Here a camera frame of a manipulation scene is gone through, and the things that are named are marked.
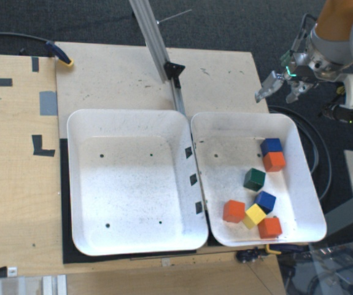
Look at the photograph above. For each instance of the pale wood board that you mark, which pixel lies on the pale wood board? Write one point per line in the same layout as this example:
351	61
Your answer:
118	78

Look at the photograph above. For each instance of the black cylinder on white bracket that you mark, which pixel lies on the black cylinder on white bracket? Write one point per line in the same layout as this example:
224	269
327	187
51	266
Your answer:
349	94

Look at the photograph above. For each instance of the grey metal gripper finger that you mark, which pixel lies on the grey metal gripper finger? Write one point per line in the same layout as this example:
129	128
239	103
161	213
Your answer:
299	89
269	86

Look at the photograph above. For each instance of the blue cube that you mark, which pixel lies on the blue cube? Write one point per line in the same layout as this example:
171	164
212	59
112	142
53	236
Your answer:
270	145
266	200

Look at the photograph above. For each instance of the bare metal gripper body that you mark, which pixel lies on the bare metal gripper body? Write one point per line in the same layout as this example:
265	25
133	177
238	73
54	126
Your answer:
308	69

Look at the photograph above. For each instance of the orange cube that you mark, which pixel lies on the orange cube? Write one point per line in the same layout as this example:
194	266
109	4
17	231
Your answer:
274	162
269	228
233	211

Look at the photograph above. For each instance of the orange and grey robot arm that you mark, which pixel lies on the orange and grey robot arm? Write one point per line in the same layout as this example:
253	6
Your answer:
337	17

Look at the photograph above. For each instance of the white plastic tray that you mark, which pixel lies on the white plastic tray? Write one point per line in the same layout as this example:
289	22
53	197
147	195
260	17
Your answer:
228	177
130	189

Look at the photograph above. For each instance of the yellow cube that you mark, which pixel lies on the yellow cube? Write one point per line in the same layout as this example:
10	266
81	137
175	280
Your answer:
253	216

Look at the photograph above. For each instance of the green cube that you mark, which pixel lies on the green cube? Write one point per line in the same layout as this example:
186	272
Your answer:
253	179

